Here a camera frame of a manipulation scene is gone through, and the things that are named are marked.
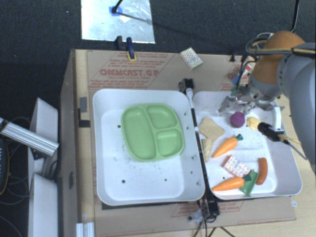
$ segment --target toy bread slice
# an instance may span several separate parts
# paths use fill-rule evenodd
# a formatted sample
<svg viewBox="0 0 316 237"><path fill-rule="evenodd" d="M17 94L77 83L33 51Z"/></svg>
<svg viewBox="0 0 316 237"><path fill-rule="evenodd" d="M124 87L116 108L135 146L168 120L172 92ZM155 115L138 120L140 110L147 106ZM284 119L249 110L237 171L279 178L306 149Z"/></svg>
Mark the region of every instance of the toy bread slice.
<svg viewBox="0 0 316 237"><path fill-rule="evenodd" d="M202 148L205 162L208 162L213 146L212 139L202 139Z"/></svg>
<svg viewBox="0 0 316 237"><path fill-rule="evenodd" d="M213 142L224 134L224 129L217 125L211 118L205 117L198 127L199 132Z"/></svg>

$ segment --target blue clamp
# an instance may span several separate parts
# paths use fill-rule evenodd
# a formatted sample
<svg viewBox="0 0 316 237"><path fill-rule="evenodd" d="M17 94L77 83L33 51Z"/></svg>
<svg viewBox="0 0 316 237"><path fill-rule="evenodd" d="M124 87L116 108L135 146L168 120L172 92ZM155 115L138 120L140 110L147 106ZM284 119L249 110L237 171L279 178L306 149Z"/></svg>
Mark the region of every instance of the blue clamp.
<svg viewBox="0 0 316 237"><path fill-rule="evenodd" d="M136 54L134 52L134 45L131 37L128 37L126 39L126 49L123 47L123 40L122 36L118 36L116 40L114 41L114 50L117 51L128 51L127 52L127 57L129 61L136 61Z"/></svg>
<svg viewBox="0 0 316 237"><path fill-rule="evenodd" d="M126 39L126 43L127 43L126 51L128 51L127 52L127 57L129 59L129 61L136 61L136 55L135 55L135 52L134 52L134 45L133 45L133 42L132 42L132 38L128 37Z"/></svg>

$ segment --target wire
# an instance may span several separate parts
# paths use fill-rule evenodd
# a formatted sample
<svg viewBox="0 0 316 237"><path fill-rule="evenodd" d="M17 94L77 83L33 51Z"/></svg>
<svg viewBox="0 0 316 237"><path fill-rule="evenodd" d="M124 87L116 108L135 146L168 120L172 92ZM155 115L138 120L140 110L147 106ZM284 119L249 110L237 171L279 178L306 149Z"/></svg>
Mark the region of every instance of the wire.
<svg viewBox="0 0 316 237"><path fill-rule="evenodd" d="M267 38L270 38L274 33L260 33L257 35L257 38L261 38L262 35L269 35Z"/></svg>
<svg viewBox="0 0 316 237"><path fill-rule="evenodd" d="M209 234L208 237L211 237L211 236L213 235L213 233L215 232L216 228L217 228L217 227L214 227L214 228L213 228L213 230L211 231L211 233Z"/></svg>
<svg viewBox="0 0 316 237"><path fill-rule="evenodd" d="M286 145L289 145L291 148L293 148L304 160L307 160L307 158L296 148L294 147L288 140L283 140L283 143Z"/></svg>
<svg viewBox="0 0 316 237"><path fill-rule="evenodd" d="M13 225L13 224L11 223L11 221L7 220L6 218L2 217L1 215L0 215L0 219L2 219L3 221L5 221L6 223L8 223L8 224L17 232L17 234L19 235L19 237L23 237L23 235L21 234L21 232L16 228L15 225Z"/></svg>
<svg viewBox="0 0 316 237"><path fill-rule="evenodd" d="M16 204L19 204L20 202L22 202L25 198L28 198L29 197L29 186L27 184L27 182L25 181L25 179L27 177L25 177L24 179L20 178L20 177L17 177L17 176L10 176L10 178L15 178L15 179L18 179L18 182L8 182L7 185L16 185L16 184L19 184L19 183L23 183L24 186L25 186L25 195L21 195L21 194L16 194L15 192L13 192L9 187L7 187L5 190L8 191L9 193L11 193L12 195L14 195L15 197L17 198L21 198L20 200L16 201L16 202L5 202L5 201L1 201L0 200L0 203L1 204L4 204L4 205L16 205Z"/></svg>
<svg viewBox="0 0 316 237"><path fill-rule="evenodd" d="M232 235L230 232L228 232L225 228L221 227L222 230L224 230L226 233L228 233L231 237L235 237L234 235Z"/></svg>
<svg viewBox="0 0 316 237"><path fill-rule="evenodd" d="M205 224L205 237L207 237L207 225L206 225L206 220L204 219L204 224Z"/></svg>
<svg viewBox="0 0 316 237"><path fill-rule="evenodd" d="M49 173L48 173L49 175L51 174L51 172L52 172L52 170L53 170L53 166L57 163L57 161L58 161L58 160L55 160L55 161L51 164L51 166L50 166L50 168L49 168Z"/></svg>
<svg viewBox="0 0 316 237"><path fill-rule="evenodd" d="M213 223L216 219L217 219L217 216L214 216L214 217L209 216L208 218L206 218L206 222L207 223Z"/></svg>
<svg viewBox="0 0 316 237"><path fill-rule="evenodd" d="M246 45L246 51L254 55L269 55L269 54L305 54L305 55L315 55L315 50L302 49L302 48L263 48L257 49L254 46L266 43L267 38L255 38L251 39Z"/></svg>
<svg viewBox="0 0 316 237"><path fill-rule="evenodd" d="M10 155L10 159L14 156L14 154L19 150L19 148L22 146L21 143L19 143L14 149L12 149L10 152L9 152L9 155Z"/></svg>
<svg viewBox="0 0 316 237"><path fill-rule="evenodd" d="M202 222L199 223L199 225L197 227L197 230L196 230L195 234L193 235L193 237L197 237L198 236L198 233L199 233L199 231L201 229L201 226L202 226Z"/></svg>
<svg viewBox="0 0 316 237"><path fill-rule="evenodd" d="M28 118L26 118L26 117L16 117L16 118L12 119L10 122L11 122L11 123L14 123L16 120L19 120L19 119L22 119L22 120L27 121L27 123L28 123L29 125L31 124L30 120L29 120Z"/></svg>
<svg viewBox="0 0 316 237"><path fill-rule="evenodd" d="M299 9L299 3L300 0L295 1L295 7L294 7L294 15L293 15L293 22L292 22L292 29L291 32L295 32L296 23L297 23L297 16L298 16L298 9Z"/></svg>

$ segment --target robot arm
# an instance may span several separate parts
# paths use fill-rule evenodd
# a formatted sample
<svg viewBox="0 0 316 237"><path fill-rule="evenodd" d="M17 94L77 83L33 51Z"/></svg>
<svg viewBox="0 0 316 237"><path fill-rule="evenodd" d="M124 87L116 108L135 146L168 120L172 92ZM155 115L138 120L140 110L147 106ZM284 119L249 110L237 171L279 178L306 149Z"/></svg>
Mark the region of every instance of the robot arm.
<svg viewBox="0 0 316 237"><path fill-rule="evenodd" d="M262 41L263 49L253 48ZM269 111L271 102L284 94L290 102L294 129L315 172L315 43L305 43L287 31L249 43L246 50L259 58L248 85L237 88L235 103Z"/></svg>

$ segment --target white tray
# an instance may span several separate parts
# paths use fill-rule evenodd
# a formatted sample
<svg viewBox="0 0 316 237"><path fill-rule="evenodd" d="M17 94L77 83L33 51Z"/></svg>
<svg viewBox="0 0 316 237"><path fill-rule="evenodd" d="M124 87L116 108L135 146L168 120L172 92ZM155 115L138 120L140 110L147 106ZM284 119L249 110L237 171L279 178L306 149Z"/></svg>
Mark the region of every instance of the white tray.
<svg viewBox="0 0 316 237"><path fill-rule="evenodd" d="M206 170L210 187L221 183L224 179L233 177L222 166L227 156L233 155L250 169L259 172L258 158L265 157L268 162L268 176L262 185L255 185L252 193L247 196L241 190L214 192L223 200L262 198L275 196L291 196L298 194L302 188L302 180L297 165L289 146L281 142L272 142L262 135L258 130L251 130L244 125L241 128L234 128L230 125L229 118L235 112L218 116L221 103L230 92L198 92L194 96L194 105L197 116L197 123L200 124L204 117L210 117L221 126L225 133L218 138L212 147L211 157L206 163ZM273 123L273 113L255 108L246 116L256 117L261 122ZM243 140L229 153L218 158L212 158L216 149L229 137L238 134Z"/></svg>
<svg viewBox="0 0 316 237"><path fill-rule="evenodd" d="M181 154L141 162L128 152L120 127L121 114L138 104L161 103L173 108L183 129ZM190 103L178 91L102 89L93 97L97 192L108 205L195 201L205 184L198 155Z"/></svg>

